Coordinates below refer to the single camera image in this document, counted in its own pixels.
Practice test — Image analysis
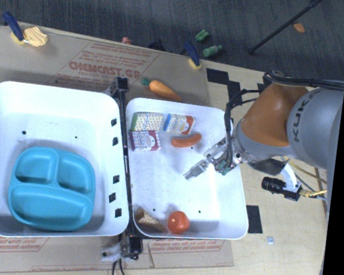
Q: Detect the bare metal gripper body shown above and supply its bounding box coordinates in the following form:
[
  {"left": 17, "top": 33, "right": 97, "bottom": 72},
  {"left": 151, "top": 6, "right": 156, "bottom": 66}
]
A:
[{"left": 201, "top": 134, "right": 245, "bottom": 176}]

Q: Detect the orange sausage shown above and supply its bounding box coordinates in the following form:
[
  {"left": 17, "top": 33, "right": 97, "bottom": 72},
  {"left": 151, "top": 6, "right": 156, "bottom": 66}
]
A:
[{"left": 170, "top": 130, "right": 204, "bottom": 151}]

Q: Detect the white plastic tray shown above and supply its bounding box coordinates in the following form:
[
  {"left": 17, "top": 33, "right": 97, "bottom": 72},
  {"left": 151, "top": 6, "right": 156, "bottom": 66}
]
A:
[
  {"left": 110, "top": 95, "right": 263, "bottom": 249},
  {"left": 0, "top": 79, "right": 145, "bottom": 253}
]

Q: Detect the blue and orange carton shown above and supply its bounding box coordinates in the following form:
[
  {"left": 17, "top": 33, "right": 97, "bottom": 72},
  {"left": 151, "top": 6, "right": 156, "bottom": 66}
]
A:
[{"left": 162, "top": 112, "right": 197, "bottom": 137}]

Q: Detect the red tomato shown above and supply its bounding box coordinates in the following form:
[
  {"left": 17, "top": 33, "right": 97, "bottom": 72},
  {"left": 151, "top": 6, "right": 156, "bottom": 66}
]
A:
[{"left": 166, "top": 209, "right": 192, "bottom": 237}]

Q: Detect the red and white carton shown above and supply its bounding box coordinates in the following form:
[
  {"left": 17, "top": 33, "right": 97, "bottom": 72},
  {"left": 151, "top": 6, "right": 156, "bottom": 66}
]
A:
[{"left": 127, "top": 127, "right": 164, "bottom": 155}]

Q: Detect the green and yellow carton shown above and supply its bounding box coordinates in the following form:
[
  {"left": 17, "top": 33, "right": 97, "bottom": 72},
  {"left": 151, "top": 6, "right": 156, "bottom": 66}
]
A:
[{"left": 130, "top": 109, "right": 166, "bottom": 135}]

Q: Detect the brown bread slice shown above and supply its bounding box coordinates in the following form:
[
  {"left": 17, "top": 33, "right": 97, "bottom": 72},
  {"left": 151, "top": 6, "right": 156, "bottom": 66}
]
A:
[{"left": 133, "top": 206, "right": 169, "bottom": 234}]

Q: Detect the orange carrot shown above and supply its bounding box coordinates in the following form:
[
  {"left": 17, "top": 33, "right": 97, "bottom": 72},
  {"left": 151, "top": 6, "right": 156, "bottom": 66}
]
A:
[{"left": 138, "top": 77, "right": 184, "bottom": 103}]

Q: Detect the green toy vegetable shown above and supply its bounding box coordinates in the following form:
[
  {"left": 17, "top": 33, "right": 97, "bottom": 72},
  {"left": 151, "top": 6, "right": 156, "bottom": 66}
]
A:
[
  {"left": 195, "top": 28, "right": 211, "bottom": 44},
  {"left": 201, "top": 43, "right": 224, "bottom": 60}
]

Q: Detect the blue divided plate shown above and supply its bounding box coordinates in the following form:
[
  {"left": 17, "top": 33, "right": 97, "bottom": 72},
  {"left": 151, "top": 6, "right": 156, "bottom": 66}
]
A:
[{"left": 4, "top": 142, "right": 101, "bottom": 237}]

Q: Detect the brown cardboard board red print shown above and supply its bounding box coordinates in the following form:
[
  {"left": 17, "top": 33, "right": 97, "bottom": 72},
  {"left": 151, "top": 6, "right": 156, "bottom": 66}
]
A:
[{"left": 0, "top": 20, "right": 261, "bottom": 275}]

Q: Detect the black cylinder on white bracket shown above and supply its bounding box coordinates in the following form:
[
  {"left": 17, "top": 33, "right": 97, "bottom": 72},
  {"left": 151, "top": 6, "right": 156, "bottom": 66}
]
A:
[{"left": 259, "top": 159, "right": 306, "bottom": 203}]

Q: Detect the black block with thin wires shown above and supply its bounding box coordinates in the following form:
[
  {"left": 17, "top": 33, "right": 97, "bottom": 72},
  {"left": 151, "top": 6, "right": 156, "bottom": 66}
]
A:
[
  {"left": 118, "top": 232, "right": 146, "bottom": 260},
  {"left": 114, "top": 76, "right": 132, "bottom": 98}
]

